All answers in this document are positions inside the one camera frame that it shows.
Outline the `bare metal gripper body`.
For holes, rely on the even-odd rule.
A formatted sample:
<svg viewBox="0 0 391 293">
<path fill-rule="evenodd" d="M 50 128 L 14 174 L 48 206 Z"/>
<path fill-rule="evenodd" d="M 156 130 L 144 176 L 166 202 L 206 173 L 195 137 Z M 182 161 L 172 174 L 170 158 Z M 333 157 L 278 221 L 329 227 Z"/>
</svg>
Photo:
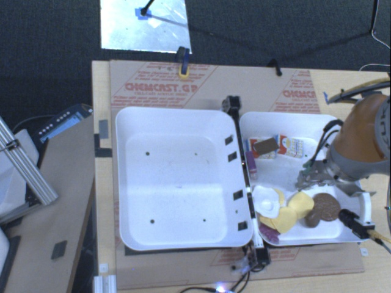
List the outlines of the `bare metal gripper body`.
<svg viewBox="0 0 391 293">
<path fill-rule="evenodd" d="M 303 165 L 303 170 L 310 175 L 310 179 L 307 181 L 308 188 L 315 185 L 331 186 L 340 178 L 339 175 L 331 169 L 327 159 L 321 161 L 309 160 Z"/>
</svg>

